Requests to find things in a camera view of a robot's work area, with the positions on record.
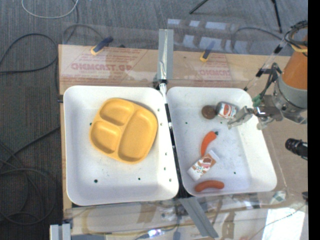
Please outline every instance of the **white cable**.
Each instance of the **white cable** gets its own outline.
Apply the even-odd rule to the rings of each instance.
[[[43,18],[43,19],[59,19],[59,18],[63,18],[63,17],[69,15],[70,13],[72,13],[72,12],[74,11],[74,9],[76,8],[78,2],[79,2],[79,0],[76,0],[73,8],[72,8],[68,13],[66,13],[66,14],[64,14],[64,15],[55,16],[55,17],[47,17],[47,16],[36,15],[36,14],[32,13],[31,11],[28,11],[28,10],[26,9],[25,5],[24,5],[24,0],[21,0],[22,7],[23,7],[23,9],[24,9],[28,14],[30,14],[30,15],[32,15],[32,16],[35,16],[35,17],[38,17],[38,18]]]

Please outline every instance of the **brown round object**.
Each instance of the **brown round object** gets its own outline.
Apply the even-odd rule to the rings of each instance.
[[[204,106],[201,113],[206,119],[213,119],[216,116],[215,108],[211,105]]]

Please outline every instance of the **orange plate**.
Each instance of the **orange plate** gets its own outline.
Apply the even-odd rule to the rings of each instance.
[[[108,157],[136,164],[148,155],[157,130],[158,121],[151,111],[125,99],[111,98],[95,115],[89,139]]]

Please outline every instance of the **can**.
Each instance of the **can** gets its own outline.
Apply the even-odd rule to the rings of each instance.
[[[237,107],[226,103],[226,102],[219,102],[216,106],[216,114],[219,117],[226,118],[226,119],[233,119],[237,113]]]

